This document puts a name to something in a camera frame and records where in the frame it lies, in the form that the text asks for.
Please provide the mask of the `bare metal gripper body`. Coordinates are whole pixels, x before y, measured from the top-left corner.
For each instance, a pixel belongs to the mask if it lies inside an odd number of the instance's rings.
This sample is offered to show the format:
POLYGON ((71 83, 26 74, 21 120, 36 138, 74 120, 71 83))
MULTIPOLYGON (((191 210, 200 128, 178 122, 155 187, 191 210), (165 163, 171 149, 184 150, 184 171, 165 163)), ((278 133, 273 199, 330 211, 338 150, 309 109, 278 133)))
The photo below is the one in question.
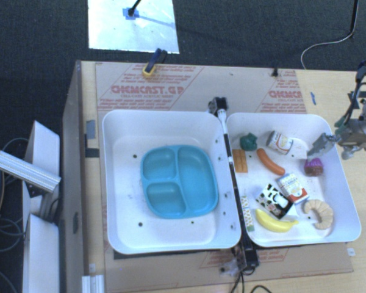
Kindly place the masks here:
POLYGON ((338 144, 344 148, 363 148, 366 150, 366 103, 358 118, 349 119, 336 129, 339 136, 338 144))

